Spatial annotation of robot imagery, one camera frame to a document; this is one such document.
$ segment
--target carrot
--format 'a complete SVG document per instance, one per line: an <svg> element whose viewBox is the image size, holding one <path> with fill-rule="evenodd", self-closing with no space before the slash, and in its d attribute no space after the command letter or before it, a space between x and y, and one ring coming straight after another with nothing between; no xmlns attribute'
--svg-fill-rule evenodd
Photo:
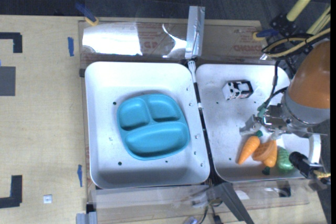
<svg viewBox="0 0 336 224"><path fill-rule="evenodd" d="M258 148L260 145L259 137L262 136L263 133L258 131L256 135L250 136L248 140L245 142L243 149L241 150L238 164L242 164L251 154Z"/></svg>
<svg viewBox="0 0 336 224"><path fill-rule="evenodd" d="M277 162L277 155L278 155L277 141L273 140L272 142L274 143L274 147L271 153L269 154L269 156L267 157L267 159L262 162L263 164L271 168L275 166Z"/></svg>

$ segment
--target black corner marker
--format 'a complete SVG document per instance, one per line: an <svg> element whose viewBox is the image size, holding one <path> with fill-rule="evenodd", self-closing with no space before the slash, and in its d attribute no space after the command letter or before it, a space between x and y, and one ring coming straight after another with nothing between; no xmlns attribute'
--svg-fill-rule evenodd
<svg viewBox="0 0 336 224"><path fill-rule="evenodd" d="M0 198L0 208L18 207L22 202L22 175L12 176L10 196Z"/></svg>
<svg viewBox="0 0 336 224"><path fill-rule="evenodd" d="M12 39L13 40L13 53L22 53L22 35L15 32L0 32L0 39Z"/></svg>

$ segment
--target table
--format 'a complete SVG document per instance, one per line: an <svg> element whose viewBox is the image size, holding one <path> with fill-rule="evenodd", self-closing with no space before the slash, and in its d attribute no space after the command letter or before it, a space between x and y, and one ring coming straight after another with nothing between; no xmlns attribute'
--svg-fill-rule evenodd
<svg viewBox="0 0 336 224"><path fill-rule="evenodd" d="M23 53L0 39L1 66L16 67L15 96L0 97L0 197L23 176L19 207L0 209L0 223L74 223L87 195L79 30L82 17L0 16L1 32L23 36ZM69 40L74 55L69 53ZM77 174L82 166L83 186ZM52 203L44 204L44 195ZM326 223L317 193L309 204L249 210L255 223ZM232 213L222 221L235 222ZM183 223L186 217L138 223ZM208 216L204 223L212 223Z"/></svg>

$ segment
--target blue divided plate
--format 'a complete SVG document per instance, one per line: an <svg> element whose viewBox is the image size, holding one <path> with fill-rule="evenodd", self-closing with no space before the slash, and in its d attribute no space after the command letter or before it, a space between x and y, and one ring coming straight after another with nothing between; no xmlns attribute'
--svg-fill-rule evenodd
<svg viewBox="0 0 336 224"><path fill-rule="evenodd" d="M137 159L168 157L183 150L189 128L179 105L164 94L147 94L124 101L117 123L126 150Z"/></svg>

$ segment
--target orange toy food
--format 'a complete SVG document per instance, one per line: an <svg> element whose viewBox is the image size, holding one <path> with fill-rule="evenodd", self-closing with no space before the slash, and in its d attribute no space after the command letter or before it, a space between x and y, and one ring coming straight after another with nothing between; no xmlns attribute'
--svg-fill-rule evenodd
<svg viewBox="0 0 336 224"><path fill-rule="evenodd" d="M260 145L259 137L262 136L263 133L258 131L256 135L250 136L248 140L245 142L243 149L241 150L238 164L242 164L252 153L258 148Z"/></svg>
<svg viewBox="0 0 336 224"><path fill-rule="evenodd" d="M271 151L270 155L265 159L262 163L265 164L268 167L274 167L277 162L277 155L278 155L278 147L277 147L277 141L273 140L271 141L274 143L273 150Z"/></svg>
<svg viewBox="0 0 336 224"><path fill-rule="evenodd" d="M260 144L258 148L254 151L252 159L255 161L264 161L268 158L268 156L273 151L274 147L276 147L275 140L269 141L267 143Z"/></svg>

